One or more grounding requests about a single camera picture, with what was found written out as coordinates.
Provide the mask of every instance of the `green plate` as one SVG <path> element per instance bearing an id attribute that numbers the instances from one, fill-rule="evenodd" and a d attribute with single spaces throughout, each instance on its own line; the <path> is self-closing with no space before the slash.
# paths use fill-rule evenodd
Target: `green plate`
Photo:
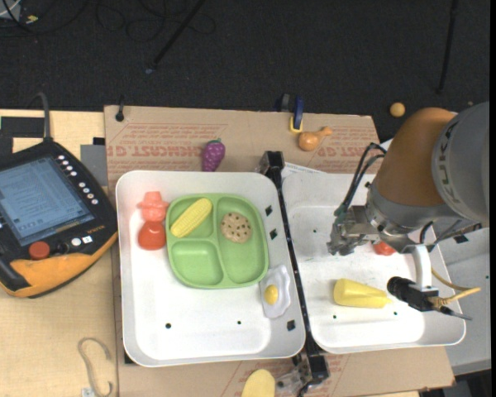
<path id="1" fill-rule="evenodd" d="M 211 214 L 189 235 L 177 238 L 170 226 L 191 204 L 205 197 Z M 220 222 L 228 213 L 240 213 L 250 222 L 252 235 L 244 243 L 221 233 Z M 268 270 L 265 228 L 257 208 L 234 194 L 190 194 L 169 204 L 165 218 L 169 263 L 184 284 L 207 289 L 245 287 L 259 282 Z"/>

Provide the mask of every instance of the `purple eggplant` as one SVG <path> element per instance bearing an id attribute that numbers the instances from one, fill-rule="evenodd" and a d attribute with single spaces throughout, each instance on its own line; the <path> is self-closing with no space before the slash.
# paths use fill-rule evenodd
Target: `purple eggplant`
<path id="1" fill-rule="evenodd" d="M 226 146 L 221 139 L 209 141 L 202 152 L 202 170 L 204 172 L 215 172 L 226 155 Z"/>

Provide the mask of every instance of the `controller screen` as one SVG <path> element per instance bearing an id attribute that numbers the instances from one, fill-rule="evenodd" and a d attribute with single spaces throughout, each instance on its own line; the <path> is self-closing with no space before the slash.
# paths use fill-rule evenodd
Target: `controller screen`
<path id="1" fill-rule="evenodd" d="M 94 219 L 49 156 L 0 171 L 0 211 L 21 246 Z"/>

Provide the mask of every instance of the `white tray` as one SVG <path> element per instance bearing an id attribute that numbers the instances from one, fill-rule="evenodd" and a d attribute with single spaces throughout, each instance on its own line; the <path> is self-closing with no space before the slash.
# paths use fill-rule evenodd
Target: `white tray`
<path id="1" fill-rule="evenodd" d="M 283 194 L 289 218 L 290 234 L 298 260 L 312 336 L 330 353 L 351 353 L 401 347 L 451 345 L 465 335 L 465 321 L 438 312 L 419 312 L 404 302 L 393 300 L 382 309 L 359 309 L 337 305 L 332 289 L 339 278 L 355 280 L 387 292 L 393 276 L 415 280 L 411 255 L 395 253 L 379 256 L 370 244 L 358 246 L 348 256 L 331 255 L 327 242 L 334 222 L 334 211 L 344 199 L 352 175 L 297 173 L 285 178 Z M 353 204 L 364 204 L 371 181 L 366 175 Z M 449 280 L 438 247 L 430 255 L 432 268 Z M 433 285 L 441 297 L 454 290 L 435 278 Z M 460 312 L 454 302 L 450 307 Z"/>
<path id="2" fill-rule="evenodd" d="M 284 265 L 291 279 L 292 302 L 287 311 L 279 318 L 267 318 L 257 284 L 196 289 L 178 281 L 166 247 L 145 251 L 137 244 L 143 220 L 136 205 L 147 191 L 160 191 L 167 202 L 200 193 L 237 194 L 249 199 L 265 226 L 269 268 Z M 155 367 L 290 357 L 301 351 L 305 327 L 279 197 L 270 179 L 256 173 L 136 170 L 118 180 L 116 200 L 123 341 L 134 362 Z M 268 215 L 267 208 L 272 208 Z M 277 233 L 274 238 L 270 238 L 272 231 Z"/>

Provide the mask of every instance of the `emergency stop button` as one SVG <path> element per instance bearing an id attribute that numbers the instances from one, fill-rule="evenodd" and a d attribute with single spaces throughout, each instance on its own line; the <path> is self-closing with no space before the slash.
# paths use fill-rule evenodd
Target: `emergency stop button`
<path id="1" fill-rule="evenodd" d="M 41 261 L 50 255 L 50 246 L 47 242 L 34 242 L 27 251 L 33 261 Z"/>

